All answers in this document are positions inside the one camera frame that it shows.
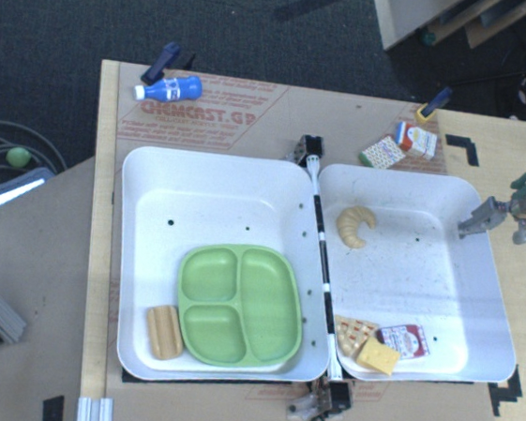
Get white plastic tray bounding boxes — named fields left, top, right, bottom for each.
left=294, top=159, right=526, bottom=399
left=98, top=141, right=353, bottom=401

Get white and orange carton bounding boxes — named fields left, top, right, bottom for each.
left=391, top=120, right=441, bottom=161

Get white packet coloured dots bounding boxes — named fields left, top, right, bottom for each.
left=356, top=131, right=409, bottom=173

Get beige croissant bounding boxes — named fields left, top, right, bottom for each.
left=333, top=203, right=381, bottom=252

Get red and white packet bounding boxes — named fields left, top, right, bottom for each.
left=373, top=320, right=434, bottom=364

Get thin black and white rod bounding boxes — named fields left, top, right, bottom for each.
left=281, top=153, right=368, bottom=382

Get yellow cheese wedge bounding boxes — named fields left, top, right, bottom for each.
left=353, top=334, right=404, bottom=378

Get pizza slice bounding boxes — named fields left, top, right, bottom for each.
left=330, top=314, right=381, bottom=361

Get brown cardboard board red print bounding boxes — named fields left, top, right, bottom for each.
left=78, top=62, right=526, bottom=421

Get green divided plate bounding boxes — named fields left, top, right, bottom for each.
left=168, top=236, right=313, bottom=376

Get blue bottle white cap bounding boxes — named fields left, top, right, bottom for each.
left=132, top=68, right=205, bottom=108

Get tan bread roll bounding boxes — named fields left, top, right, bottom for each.
left=141, top=302, right=188, bottom=364

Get black block with thin wires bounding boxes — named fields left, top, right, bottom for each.
left=309, top=376, right=357, bottom=417
left=285, top=131, right=327, bottom=168

